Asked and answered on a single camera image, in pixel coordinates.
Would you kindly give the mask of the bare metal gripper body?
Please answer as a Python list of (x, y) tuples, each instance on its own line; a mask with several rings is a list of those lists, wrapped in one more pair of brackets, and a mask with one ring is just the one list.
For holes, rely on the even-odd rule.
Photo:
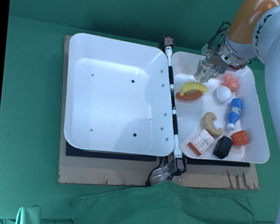
[(237, 71), (243, 69), (248, 60), (236, 57), (225, 45), (218, 44), (205, 49), (203, 67), (220, 73), (225, 71)]

